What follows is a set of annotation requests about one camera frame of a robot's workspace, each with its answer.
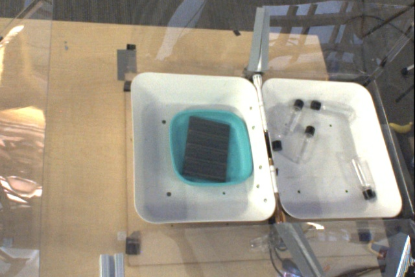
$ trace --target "test tube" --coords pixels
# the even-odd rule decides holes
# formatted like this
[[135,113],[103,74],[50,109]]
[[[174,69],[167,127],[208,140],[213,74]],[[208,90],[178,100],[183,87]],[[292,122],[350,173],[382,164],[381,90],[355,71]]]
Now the test tube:
[[304,102],[301,99],[296,99],[290,112],[290,119],[285,125],[283,135],[287,135],[289,132],[294,132],[298,120],[301,116],[301,110],[303,109]]
[[312,110],[321,111],[321,112],[329,112],[335,114],[343,114],[345,115],[349,121],[355,119],[355,110],[347,104],[341,102],[324,102],[321,103],[320,101],[311,101],[310,108]]
[[310,146],[310,142],[314,137],[316,129],[313,126],[307,126],[304,131],[304,137],[303,141],[301,143],[301,148],[298,151],[298,154],[295,158],[296,163],[300,163],[304,160],[304,158],[307,156],[307,151]]
[[376,197],[375,185],[372,180],[372,174],[367,166],[367,163],[360,157],[355,156],[351,159],[351,164],[356,172],[359,180],[362,194],[365,200],[374,199]]

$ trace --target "wooden surface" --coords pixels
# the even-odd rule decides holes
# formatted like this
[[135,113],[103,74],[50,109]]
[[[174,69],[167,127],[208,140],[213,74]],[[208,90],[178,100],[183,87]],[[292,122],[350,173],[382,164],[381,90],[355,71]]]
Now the wooden surface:
[[[42,277],[97,276],[100,254],[125,251],[124,236],[131,231],[128,218],[134,212],[127,205],[131,196],[127,165],[132,159],[126,142],[126,93],[123,82],[117,81],[117,50],[136,44],[139,71],[239,76],[248,62],[251,37],[249,32],[235,36],[221,30],[53,22],[41,216]],[[318,49],[313,52],[318,56]],[[270,59],[277,56],[274,44]],[[325,79],[321,53],[317,59],[309,67],[315,66],[322,74],[319,78]],[[134,223],[142,226],[140,221]],[[149,225],[143,229],[161,230]],[[241,234],[241,239],[250,236]],[[174,261],[165,251],[160,254],[165,257],[160,255],[154,263]],[[340,251],[332,257],[330,252],[322,252],[328,269],[347,267],[356,258],[340,264],[338,256],[351,254]],[[375,263],[369,252],[361,254],[362,264]],[[184,253],[183,257],[194,260],[191,255]],[[126,263],[126,276],[275,274],[266,252],[252,257],[255,259],[250,261],[218,259],[185,265],[133,267]]]

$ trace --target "vial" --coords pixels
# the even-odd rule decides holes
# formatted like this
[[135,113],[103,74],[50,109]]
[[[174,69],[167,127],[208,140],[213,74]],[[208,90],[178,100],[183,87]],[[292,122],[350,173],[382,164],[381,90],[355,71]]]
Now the vial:
[[307,126],[304,131],[303,141],[300,145],[297,156],[295,157],[295,162],[300,163],[307,156],[307,151],[309,150],[310,142],[314,137],[316,129],[313,126]]
[[298,120],[301,116],[301,110],[303,109],[304,102],[301,99],[296,99],[292,109],[290,111],[290,119],[288,123],[284,127],[283,135],[287,135],[288,133],[294,132]]
[[351,159],[351,165],[357,175],[364,199],[374,199],[376,197],[375,184],[367,163],[362,158],[355,156]]
[[347,117],[349,121],[355,119],[355,110],[347,104],[340,102],[324,102],[311,101],[310,109],[320,112],[329,112],[334,114],[342,114]]

